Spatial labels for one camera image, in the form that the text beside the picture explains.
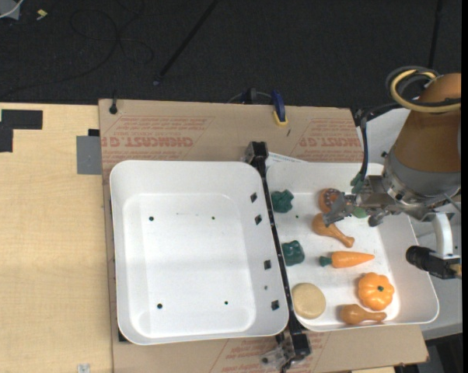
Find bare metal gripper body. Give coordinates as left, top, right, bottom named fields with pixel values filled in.
left=352, top=175, right=455, bottom=228

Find orange chicken drumstick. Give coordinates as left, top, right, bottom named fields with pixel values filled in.
left=338, top=303, right=388, bottom=326
left=311, top=212, right=356, bottom=249

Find orange carrot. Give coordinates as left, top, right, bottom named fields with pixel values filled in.
left=318, top=250, right=375, bottom=270

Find green broccoli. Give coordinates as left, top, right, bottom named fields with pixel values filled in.
left=271, top=189, right=295, bottom=214

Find green bell pepper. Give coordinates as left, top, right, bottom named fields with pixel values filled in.
left=281, top=239, right=306, bottom=267

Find thin black rod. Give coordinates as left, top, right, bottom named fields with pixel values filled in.
left=253, top=156, right=304, bottom=340

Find white plastic tray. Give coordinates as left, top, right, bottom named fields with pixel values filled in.
left=109, top=159, right=291, bottom=347
left=264, top=160, right=441, bottom=333

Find orange pumpkin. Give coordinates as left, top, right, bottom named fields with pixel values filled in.
left=357, top=272, right=396, bottom=312

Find beige round biscuit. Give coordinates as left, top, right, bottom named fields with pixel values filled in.
left=291, top=282, right=327, bottom=320

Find brown cardboard board red print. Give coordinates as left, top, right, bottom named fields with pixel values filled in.
left=97, top=98, right=430, bottom=373

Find black cylinder on white bracket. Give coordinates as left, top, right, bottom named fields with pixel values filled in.
left=405, top=211, right=462, bottom=281

